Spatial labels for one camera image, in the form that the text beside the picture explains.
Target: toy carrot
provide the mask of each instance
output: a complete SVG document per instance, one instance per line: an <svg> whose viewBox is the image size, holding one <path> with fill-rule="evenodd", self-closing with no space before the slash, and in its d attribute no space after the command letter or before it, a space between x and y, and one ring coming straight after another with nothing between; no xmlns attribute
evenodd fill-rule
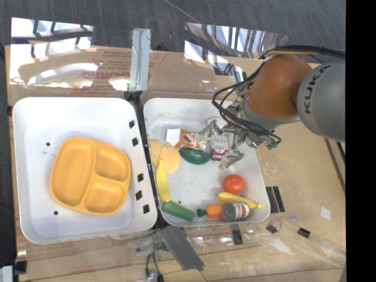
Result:
<svg viewBox="0 0 376 282"><path fill-rule="evenodd" d="M204 215L208 217L220 217L222 216L222 205L221 204L210 204L206 207L206 210L197 209L197 215L202 217Z"/></svg>

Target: yellow plate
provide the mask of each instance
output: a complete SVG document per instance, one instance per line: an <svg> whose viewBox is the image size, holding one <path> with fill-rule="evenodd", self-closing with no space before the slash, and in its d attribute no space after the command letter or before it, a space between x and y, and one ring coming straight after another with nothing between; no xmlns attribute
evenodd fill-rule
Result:
<svg viewBox="0 0 376 282"><path fill-rule="evenodd" d="M59 148L49 190L67 208L110 215L125 202L130 173L129 158L120 149L97 140L73 137Z"/></svg>

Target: gray carpet floor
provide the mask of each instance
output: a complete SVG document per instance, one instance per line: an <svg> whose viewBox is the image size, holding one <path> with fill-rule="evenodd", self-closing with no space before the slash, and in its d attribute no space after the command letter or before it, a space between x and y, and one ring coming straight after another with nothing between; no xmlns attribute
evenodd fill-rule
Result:
<svg viewBox="0 0 376 282"><path fill-rule="evenodd" d="M11 18L102 28L96 45L126 46L119 31L161 23L168 35L185 22L274 32L290 45L345 51L346 0L0 0L0 42L11 43ZM178 51L179 45L171 50ZM5 65L0 63L0 267L15 258L13 190L8 136Z"/></svg>

